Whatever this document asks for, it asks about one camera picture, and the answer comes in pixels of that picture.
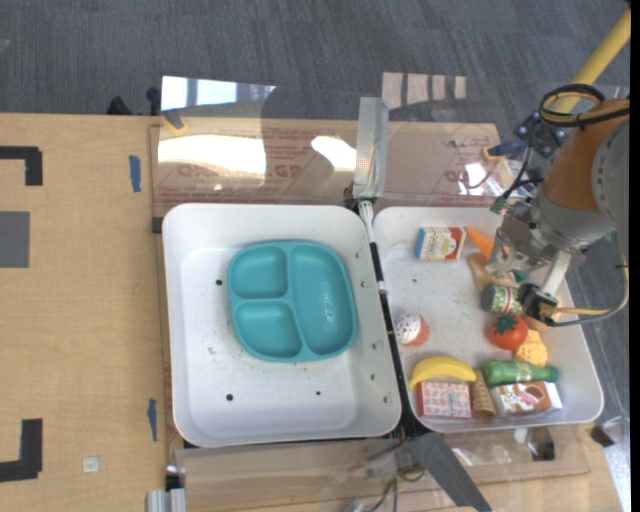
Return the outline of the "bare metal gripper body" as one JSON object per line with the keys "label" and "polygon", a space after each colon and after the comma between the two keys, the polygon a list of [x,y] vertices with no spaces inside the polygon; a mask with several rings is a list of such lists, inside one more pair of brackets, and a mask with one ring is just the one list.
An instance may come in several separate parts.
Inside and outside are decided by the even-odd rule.
{"label": "bare metal gripper body", "polygon": [[584,245],[554,227],[534,203],[513,203],[503,215],[495,239],[504,244],[506,254],[510,251],[526,254],[530,269],[550,266],[561,253],[568,257],[570,266],[584,262]]}

